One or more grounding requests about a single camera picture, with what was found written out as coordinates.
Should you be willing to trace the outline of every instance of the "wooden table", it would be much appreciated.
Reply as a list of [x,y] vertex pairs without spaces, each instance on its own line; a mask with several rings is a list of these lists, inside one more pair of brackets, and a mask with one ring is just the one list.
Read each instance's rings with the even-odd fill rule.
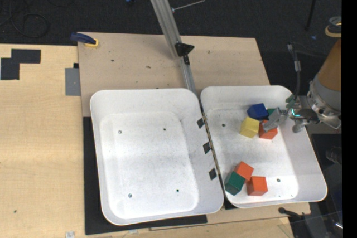
[[[113,37],[120,38],[121,43],[137,43],[138,39],[148,43],[156,38],[165,44],[159,35],[106,34],[100,38],[103,42]],[[255,39],[182,37],[182,40],[196,46],[190,60],[198,89],[205,85],[227,85],[230,83],[227,77],[232,73],[237,75],[231,77],[232,85],[269,85]],[[65,92],[65,68],[79,62],[81,47],[0,45],[0,57],[11,57],[11,49],[41,50],[41,63],[20,64],[19,80],[0,80],[0,237],[65,238],[69,231],[74,231],[76,238],[130,237],[128,231],[85,235],[83,112],[86,111],[80,96],[66,96]],[[231,57],[233,51],[237,57]],[[216,57],[212,59],[216,63],[214,67],[208,62],[211,53]],[[146,67],[147,62],[137,59],[136,63],[137,69],[159,69],[155,62],[151,63],[151,69]],[[80,61],[80,73],[81,83],[87,86],[90,76],[83,74],[82,65],[85,66],[85,60]],[[207,74],[212,68],[221,72],[215,72],[209,80]],[[166,65],[165,71],[174,72],[174,69],[179,67]],[[154,77],[148,77],[145,82],[153,88],[148,82],[151,79]],[[168,77],[162,84],[179,87],[182,82],[176,79]],[[87,97],[92,91],[93,86],[88,88]],[[310,213],[308,203],[289,203],[284,207],[297,213]],[[207,215],[205,225],[139,229],[137,236],[292,237],[287,216],[278,213],[277,208],[226,210],[223,207]]]

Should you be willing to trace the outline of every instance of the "black bracket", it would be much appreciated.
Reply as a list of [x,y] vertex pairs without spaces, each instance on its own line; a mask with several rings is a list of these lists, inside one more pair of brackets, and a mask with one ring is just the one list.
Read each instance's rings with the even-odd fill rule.
[[188,45],[184,43],[176,43],[175,44],[175,49],[179,57],[184,58],[185,64],[189,65],[190,60],[189,60],[189,53],[194,49],[195,46],[193,45]]

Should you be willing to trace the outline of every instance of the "white tray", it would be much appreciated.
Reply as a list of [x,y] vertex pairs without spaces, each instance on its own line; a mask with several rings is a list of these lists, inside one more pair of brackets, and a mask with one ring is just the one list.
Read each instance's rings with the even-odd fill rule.
[[187,89],[102,90],[90,101],[102,211],[127,225],[218,211],[223,190],[197,97]]
[[306,129],[294,133],[291,119],[278,127],[272,139],[239,134],[241,122],[253,104],[285,109],[291,92],[282,86],[208,87],[201,93],[207,124],[222,179],[240,162],[254,168],[254,176],[265,176],[268,192],[248,196],[246,185],[235,196],[225,192],[236,207],[249,208],[280,203],[321,201],[327,187]]

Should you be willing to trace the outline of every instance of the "blue cube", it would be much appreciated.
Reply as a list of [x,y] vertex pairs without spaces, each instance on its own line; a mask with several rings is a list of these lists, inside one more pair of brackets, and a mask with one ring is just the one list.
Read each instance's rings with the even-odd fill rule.
[[247,110],[248,116],[256,120],[268,119],[269,113],[263,103],[254,104]]

